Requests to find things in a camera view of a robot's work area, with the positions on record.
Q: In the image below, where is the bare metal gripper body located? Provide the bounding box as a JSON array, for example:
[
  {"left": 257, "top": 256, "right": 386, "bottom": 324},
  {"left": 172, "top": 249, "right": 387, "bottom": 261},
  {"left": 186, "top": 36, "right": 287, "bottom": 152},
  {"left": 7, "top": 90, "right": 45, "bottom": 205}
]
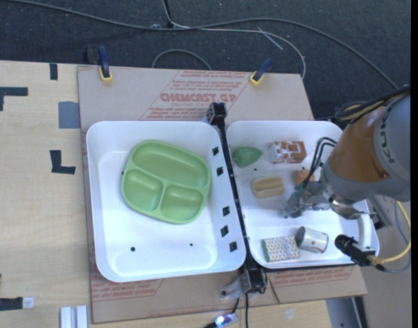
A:
[{"left": 298, "top": 181, "right": 364, "bottom": 220}]

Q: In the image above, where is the orange round toy food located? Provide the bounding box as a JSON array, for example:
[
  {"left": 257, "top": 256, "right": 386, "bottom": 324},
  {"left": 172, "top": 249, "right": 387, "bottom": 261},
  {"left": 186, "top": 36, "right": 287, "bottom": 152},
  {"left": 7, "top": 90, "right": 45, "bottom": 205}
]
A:
[{"left": 294, "top": 168, "right": 316, "bottom": 185}]

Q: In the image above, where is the white plastic tray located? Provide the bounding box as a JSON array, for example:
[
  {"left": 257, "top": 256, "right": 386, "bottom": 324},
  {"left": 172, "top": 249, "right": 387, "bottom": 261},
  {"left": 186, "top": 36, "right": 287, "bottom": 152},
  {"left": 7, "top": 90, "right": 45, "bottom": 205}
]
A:
[
  {"left": 85, "top": 120, "right": 247, "bottom": 284},
  {"left": 225, "top": 120, "right": 380, "bottom": 270}
]

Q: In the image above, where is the tan hot dog bun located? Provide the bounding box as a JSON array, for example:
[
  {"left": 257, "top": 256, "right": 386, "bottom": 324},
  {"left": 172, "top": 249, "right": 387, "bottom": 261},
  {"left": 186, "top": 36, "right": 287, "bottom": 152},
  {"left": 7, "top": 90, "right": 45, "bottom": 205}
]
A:
[{"left": 251, "top": 176, "right": 286, "bottom": 199}]

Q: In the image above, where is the white can orange print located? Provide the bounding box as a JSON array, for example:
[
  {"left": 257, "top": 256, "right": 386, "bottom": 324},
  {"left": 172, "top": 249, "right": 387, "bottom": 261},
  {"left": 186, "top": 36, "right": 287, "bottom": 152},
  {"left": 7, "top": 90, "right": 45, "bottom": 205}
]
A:
[{"left": 294, "top": 225, "right": 330, "bottom": 254}]

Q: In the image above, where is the white packet orange green pattern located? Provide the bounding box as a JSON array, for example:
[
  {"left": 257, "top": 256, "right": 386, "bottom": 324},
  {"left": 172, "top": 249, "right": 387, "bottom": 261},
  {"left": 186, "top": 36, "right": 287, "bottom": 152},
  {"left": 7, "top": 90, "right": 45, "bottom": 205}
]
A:
[{"left": 260, "top": 235, "right": 301, "bottom": 264}]

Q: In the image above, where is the orange and white carton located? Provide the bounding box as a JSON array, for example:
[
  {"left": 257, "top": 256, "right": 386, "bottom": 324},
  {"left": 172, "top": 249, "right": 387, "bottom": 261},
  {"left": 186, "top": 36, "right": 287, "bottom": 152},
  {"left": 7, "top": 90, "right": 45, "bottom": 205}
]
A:
[{"left": 267, "top": 140, "right": 308, "bottom": 165}]

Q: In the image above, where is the thin black rod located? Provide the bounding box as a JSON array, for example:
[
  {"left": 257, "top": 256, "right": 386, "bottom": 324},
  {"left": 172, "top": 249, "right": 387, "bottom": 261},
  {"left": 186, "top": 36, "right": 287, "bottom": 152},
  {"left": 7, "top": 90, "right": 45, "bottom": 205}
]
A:
[{"left": 217, "top": 114, "right": 262, "bottom": 277}]

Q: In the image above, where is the green leafy toy vegetable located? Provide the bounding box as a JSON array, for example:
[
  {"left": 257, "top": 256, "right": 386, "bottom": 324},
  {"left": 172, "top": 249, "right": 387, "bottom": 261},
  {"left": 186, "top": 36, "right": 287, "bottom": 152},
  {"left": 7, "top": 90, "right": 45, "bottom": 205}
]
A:
[{"left": 232, "top": 146, "right": 264, "bottom": 169}]

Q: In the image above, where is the green divided plate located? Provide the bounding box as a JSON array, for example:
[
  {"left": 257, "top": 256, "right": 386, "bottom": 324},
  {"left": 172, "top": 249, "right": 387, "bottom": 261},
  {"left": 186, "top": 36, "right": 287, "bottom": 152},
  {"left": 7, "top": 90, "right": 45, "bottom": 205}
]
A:
[{"left": 121, "top": 139, "right": 212, "bottom": 226}]

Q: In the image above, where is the brown cardboard board red print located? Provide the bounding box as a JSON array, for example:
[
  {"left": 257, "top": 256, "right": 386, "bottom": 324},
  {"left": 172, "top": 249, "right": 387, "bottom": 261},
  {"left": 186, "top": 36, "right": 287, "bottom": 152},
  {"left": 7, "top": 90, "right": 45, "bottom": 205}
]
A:
[{"left": 76, "top": 66, "right": 369, "bottom": 324}]

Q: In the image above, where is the black cylinder on white bracket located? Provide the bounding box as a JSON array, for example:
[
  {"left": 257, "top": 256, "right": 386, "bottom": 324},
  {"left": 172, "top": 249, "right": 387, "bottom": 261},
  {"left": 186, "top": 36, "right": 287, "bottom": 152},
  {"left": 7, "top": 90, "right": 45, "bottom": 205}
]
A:
[{"left": 334, "top": 213, "right": 378, "bottom": 267}]

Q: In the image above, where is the black block with thin wires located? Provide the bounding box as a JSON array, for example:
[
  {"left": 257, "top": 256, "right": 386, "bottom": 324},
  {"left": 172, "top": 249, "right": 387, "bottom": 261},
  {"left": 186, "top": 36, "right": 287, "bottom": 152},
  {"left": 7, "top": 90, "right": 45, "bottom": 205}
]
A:
[
  {"left": 238, "top": 267, "right": 268, "bottom": 294},
  {"left": 207, "top": 102, "right": 228, "bottom": 126}
]

